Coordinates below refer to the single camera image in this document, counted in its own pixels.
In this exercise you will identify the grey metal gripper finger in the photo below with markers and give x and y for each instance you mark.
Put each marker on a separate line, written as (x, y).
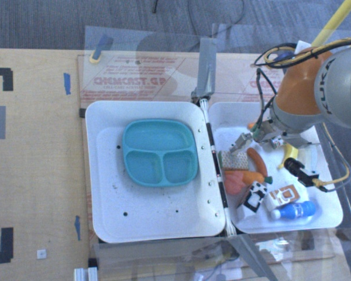
(242, 141)

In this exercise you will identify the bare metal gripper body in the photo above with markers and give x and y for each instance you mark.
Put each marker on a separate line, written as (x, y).
(273, 133)

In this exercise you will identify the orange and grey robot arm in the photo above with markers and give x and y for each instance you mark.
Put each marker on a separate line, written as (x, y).
(302, 86)

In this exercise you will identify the small orange toy piece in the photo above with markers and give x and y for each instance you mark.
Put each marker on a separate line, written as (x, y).
(251, 125)

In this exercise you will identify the checkered toy biscuit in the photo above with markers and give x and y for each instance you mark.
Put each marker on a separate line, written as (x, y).
(234, 160)

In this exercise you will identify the orange-brown toy sausage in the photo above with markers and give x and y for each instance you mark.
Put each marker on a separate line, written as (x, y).
(257, 160)

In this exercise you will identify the yellow banana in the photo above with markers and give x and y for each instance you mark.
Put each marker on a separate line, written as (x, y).
(291, 154)

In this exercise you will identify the thin black and white rod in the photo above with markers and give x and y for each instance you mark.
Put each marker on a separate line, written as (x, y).
(213, 148)

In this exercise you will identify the orange toy carrot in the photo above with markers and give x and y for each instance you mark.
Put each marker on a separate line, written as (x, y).
(253, 176)

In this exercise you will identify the pink toy meat piece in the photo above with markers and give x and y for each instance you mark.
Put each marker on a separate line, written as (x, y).
(233, 184)

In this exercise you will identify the black and white carton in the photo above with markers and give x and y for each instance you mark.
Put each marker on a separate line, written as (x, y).
(255, 198)

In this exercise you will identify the white and orange carton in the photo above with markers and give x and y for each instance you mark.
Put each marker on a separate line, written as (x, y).
(283, 196)

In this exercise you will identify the blue bottle with white cap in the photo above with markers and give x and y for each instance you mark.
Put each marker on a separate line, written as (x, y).
(297, 210)

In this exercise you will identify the white plastic tray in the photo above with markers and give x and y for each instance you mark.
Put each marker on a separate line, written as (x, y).
(152, 212)
(245, 222)

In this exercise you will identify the blue divided plate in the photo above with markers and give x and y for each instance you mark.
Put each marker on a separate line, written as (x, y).
(158, 140)

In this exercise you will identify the brown cardboard board, red print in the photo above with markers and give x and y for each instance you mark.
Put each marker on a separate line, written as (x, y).
(120, 80)

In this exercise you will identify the black cylinder on white bracket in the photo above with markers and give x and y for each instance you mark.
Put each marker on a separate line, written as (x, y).
(299, 169)

